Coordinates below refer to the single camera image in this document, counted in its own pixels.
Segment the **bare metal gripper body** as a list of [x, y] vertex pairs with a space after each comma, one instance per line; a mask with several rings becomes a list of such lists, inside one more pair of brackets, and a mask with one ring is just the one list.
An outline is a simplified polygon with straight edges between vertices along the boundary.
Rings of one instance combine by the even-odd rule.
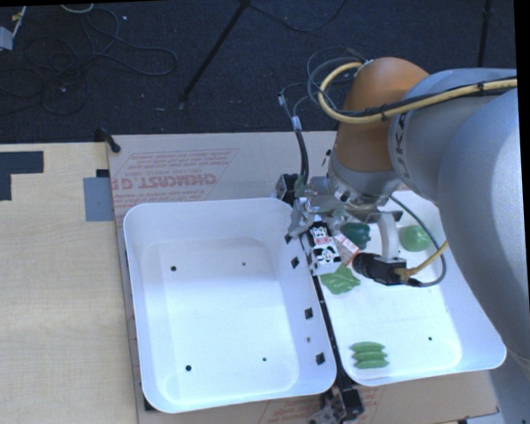
[[311, 226], [315, 218], [350, 215], [367, 222], [389, 200], [388, 173], [332, 174], [311, 178], [292, 207], [291, 227]]

